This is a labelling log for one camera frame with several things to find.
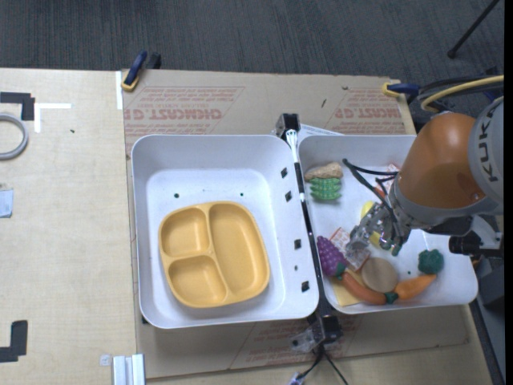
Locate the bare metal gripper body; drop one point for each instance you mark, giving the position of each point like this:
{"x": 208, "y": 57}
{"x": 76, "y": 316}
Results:
{"x": 382, "y": 219}

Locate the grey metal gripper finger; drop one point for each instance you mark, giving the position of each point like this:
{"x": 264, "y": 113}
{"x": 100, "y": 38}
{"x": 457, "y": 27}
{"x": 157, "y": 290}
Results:
{"x": 358, "y": 241}
{"x": 387, "y": 241}

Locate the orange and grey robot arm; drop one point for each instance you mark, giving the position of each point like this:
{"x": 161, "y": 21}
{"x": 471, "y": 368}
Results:
{"x": 441, "y": 167}

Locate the white and orange packet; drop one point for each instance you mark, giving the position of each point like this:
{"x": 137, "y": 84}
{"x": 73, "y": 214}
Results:
{"x": 340, "y": 239}
{"x": 393, "y": 168}

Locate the purple grapes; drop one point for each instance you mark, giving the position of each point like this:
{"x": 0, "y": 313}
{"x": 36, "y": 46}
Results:
{"x": 329, "y": 257}

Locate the round tan biscuit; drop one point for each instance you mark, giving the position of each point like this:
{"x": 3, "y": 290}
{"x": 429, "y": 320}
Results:
{"x": 378, "y": 275}

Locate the green broccoli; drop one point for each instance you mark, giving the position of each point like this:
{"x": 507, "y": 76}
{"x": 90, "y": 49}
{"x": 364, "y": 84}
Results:
{"x": 431, "y": 261}

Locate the red orange toy pepper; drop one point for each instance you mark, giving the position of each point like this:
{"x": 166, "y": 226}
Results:
{"x": 360, "y": 289}

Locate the orange carrot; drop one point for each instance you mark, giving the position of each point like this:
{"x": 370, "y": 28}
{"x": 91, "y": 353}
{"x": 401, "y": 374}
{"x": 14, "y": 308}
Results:
{"x": 414, "y": 287}

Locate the thin black and white rod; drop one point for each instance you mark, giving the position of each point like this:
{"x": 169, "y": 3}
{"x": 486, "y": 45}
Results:
{"x": 308, "y": 219}

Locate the flat yellow slice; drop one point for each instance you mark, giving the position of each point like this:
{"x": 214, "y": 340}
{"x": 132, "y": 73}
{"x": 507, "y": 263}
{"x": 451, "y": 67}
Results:
{"x": 344, "y": 295}

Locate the green pea pods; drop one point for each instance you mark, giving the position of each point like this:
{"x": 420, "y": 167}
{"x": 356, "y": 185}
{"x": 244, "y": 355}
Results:
{"x": 325, "y": 189}

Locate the white plastic tray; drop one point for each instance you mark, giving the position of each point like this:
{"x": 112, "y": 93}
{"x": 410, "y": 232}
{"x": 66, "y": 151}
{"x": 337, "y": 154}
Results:
{"x": 437, "y": 295}
{"x": 224, "y": 183}

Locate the tan toy bread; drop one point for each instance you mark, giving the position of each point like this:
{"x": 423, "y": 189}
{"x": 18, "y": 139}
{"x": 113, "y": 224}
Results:
{"x": 325, "y": 171}

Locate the yellow divided plate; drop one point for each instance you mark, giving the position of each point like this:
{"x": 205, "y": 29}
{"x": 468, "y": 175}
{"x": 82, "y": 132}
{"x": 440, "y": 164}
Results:
{"x": 236, "y": 239}

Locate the brown cardboard board red print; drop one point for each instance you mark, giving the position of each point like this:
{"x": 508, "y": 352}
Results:
{"x": 240, "y": 102}

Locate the black cylinder on white bracket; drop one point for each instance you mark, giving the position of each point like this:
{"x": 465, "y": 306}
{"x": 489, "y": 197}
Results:
{"x": 467, "y": 244}

